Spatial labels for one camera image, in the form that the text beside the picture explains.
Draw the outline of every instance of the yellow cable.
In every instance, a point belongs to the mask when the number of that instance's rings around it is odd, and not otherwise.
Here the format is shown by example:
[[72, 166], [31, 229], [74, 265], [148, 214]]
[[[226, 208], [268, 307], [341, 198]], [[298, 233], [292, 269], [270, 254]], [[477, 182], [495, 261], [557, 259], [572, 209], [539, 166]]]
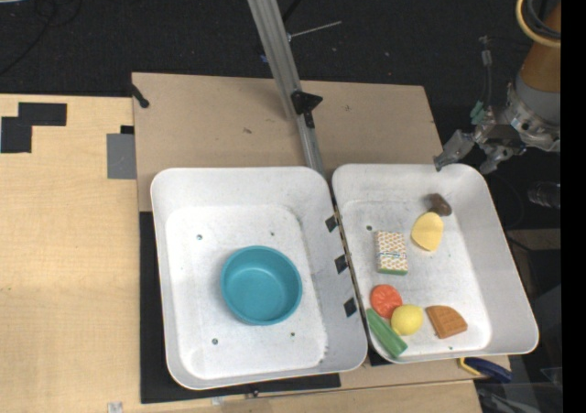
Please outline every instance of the yellow cable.
[[464, 371], [467, 371], [467, 372], [469, 372], [472, 375], [482, 375], [476, 369], [474, 369], [473, 367], [467, 365], [466, 364], [466, 361], [464, 361], [464, 358], [458, 358], [458, 366], [461, 369], [463, 369]]
[[546, 37], [540, 36], [534, 30], [531, 30], [531, 28], [526, 24], [525, 19], [523, 18], [523, 12], [522, 12], [524, 1], [525, 0], [516, 0], [516, 8], [515, 8], [516, 20], [519, 23], [519, 26], [521, 27], [523, 32], [525, 32], [525, 34], [529, 38], [536, 41], [537, 43], [540, 43], [541, 45], [545, 45], [546, 47], [552, 47], [553, 49], [561, 48], [561, 40], [552, 40], [551, 38], [546, 38]]

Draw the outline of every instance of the yellow potato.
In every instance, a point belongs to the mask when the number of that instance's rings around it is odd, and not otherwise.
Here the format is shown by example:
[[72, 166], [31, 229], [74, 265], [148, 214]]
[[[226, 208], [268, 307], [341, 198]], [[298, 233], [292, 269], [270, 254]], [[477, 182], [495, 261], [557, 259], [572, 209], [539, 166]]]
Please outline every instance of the yellow potato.
[[436, 250], [443, 235], [443, 221], [436, 212], [424, 212], [417, 218], [411, 238], [426, 250]]

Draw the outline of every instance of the plastic fruit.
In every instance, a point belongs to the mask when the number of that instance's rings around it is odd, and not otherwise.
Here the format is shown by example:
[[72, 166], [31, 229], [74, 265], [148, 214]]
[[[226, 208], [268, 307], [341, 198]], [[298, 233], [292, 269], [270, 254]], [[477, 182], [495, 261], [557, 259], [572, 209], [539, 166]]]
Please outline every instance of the plastic fruit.
[[435, 212], [425, 212], [417, 218], [411, 237], [426, 250], [433, 251], [440, 246], [443, 221]]
[[404, 304], [393, 311], [391, 327], [399, 335], [412, 335], [423, 324], [423, 309], [413, 304]]
[[370, 305], [378, 315], [390, 319], [393, 311], [403, 305], [403, 299], [395, 287], [377, 285], [370, 293]]

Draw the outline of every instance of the white tray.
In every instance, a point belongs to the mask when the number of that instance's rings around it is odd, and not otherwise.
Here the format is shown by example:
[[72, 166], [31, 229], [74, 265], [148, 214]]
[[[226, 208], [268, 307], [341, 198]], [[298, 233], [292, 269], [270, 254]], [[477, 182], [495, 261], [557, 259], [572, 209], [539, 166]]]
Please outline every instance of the white tray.
[[[324, 178], [309, 168], [172, 168], [156, 175], [157, 237], [168, 369], [191, 389], [352, 370], [366, 356], [360, 311]], [[303, 295], [285, 321], [252, 326], [222, 299], [234, 251], [266, 245], [296, 265]]]
[[[424, 315], [422, 328], [403, 337], [407, 350], [397, 359], [370, 336], [388, 361], [412, 363], [491, 354], [529, 353], [537, 345], [533, 312], [519, 279], [484, 177], [474, 168], [452, 164], [344, 165], [332, 178], [363, 309], [377, 284], [396, 287], [404, 303], [448, 305], [468, 322], [466, 332], [439, 339]], [[452, 215], [442, 218], [439, 248], [417, 247], [410, 232], [425, 212], [424, 197], [440, 193]], [[407, 244], [408, 274], [376, 272], [374, 231], [400, 232]]]

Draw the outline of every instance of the black tape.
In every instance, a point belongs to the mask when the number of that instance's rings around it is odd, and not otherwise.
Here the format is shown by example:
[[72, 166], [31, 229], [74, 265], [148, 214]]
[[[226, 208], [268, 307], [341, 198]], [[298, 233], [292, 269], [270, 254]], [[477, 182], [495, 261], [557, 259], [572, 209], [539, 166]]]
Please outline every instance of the black tape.
[[326, 220], [326, 226], [328, 226], [328, 231], [330, 232], [338, 226], [338, 222], [336, 221], [336, 216], [334, 214]]
[[32, 152], [33, 126], [65, 126], [66, 103], [18, 103], [18, 116], [2, 117], [0, 153]]
[[66, 103], [18, 103], [18, 117], [25, 125], [65, 126]]
[[354, 298], [349, 298], [346, 302], [344, 302], [344, 310], [346, 311], [346, 317], [350, 317], [358, 310]]
[[4, 116], [0, 152], [29, 153], [32, 149], [32, 136], [32, 126], [23, 124], [17, 116]]
[[336, 263], [336, 269], [338, 270], [338, 275], [340, 275], [340, 273], [348, 267], [348, 262], [346, 261], [346, 255], [340, 255], [334, 261]]

